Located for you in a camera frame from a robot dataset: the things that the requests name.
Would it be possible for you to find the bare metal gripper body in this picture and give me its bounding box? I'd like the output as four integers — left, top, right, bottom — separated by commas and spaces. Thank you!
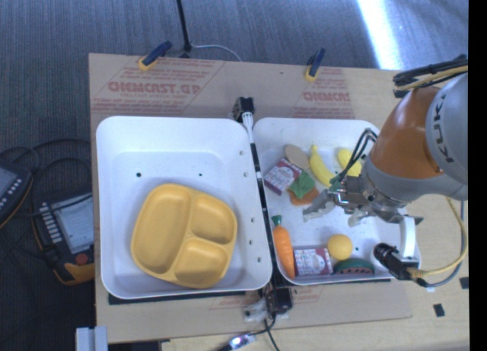
331, 174, 405, 225

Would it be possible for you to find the thin black and white rod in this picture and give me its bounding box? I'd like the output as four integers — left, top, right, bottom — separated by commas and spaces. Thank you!
241, 112, 285, 288

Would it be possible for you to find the yellow divided plate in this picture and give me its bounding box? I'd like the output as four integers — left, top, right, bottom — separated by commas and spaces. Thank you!
129, 183, 239, 290

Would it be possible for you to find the beige biscuit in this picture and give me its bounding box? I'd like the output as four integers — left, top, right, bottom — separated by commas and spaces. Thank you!
283, 144, 311, 171

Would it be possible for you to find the yellow banana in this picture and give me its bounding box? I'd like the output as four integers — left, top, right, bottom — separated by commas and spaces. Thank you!
308, 145, 340, 188

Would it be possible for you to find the green and orange toy vegetable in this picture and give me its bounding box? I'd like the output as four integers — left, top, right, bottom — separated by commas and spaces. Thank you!
286, 170, 320, 206

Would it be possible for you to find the orange carrot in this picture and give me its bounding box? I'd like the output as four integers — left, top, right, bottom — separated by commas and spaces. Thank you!
270, 214, 298, 280

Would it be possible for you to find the brown cardboard board red print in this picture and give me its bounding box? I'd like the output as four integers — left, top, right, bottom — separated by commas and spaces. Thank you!
88, 52, 414, 345

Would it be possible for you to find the black cylinder on white bracket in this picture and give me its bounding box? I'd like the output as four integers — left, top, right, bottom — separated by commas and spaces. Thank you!
372, 215, 422, 281

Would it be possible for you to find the green watermelon slice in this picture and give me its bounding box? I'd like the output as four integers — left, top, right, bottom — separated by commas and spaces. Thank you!
332, 257, 376, 276

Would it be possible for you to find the black block with thin wires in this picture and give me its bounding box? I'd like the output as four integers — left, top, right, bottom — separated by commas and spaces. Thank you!
232, 96, 256, 123
265, 286, 294, 315

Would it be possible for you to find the yellow corn cob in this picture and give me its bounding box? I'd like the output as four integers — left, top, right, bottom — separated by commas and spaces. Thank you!
336, 147, 363, 177

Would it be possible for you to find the white plastic tray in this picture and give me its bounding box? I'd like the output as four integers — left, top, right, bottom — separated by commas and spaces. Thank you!
95, 115, 274, 301
252, 116, 422, 287

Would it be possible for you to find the yellow ball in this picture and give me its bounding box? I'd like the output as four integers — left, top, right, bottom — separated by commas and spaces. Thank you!
326, 233, 354, 262

